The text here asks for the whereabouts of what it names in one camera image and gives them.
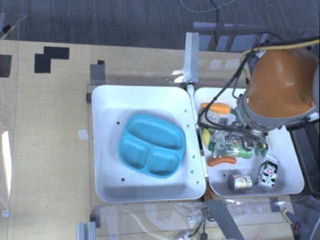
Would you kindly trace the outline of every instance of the divided blue plate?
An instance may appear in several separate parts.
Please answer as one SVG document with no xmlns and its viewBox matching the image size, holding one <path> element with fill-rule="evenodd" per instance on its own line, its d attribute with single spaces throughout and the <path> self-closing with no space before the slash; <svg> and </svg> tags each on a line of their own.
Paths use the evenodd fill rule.
<svg viewBox="0 0 320 240">
<path fill-rule="evenodd" d="M 119 142 L 119 158 L 128 168 L 168 178 L 179 168 L 186 137 L 176 125 L 148 114 L 136 114 L 126 123 Z"/>
</svg>

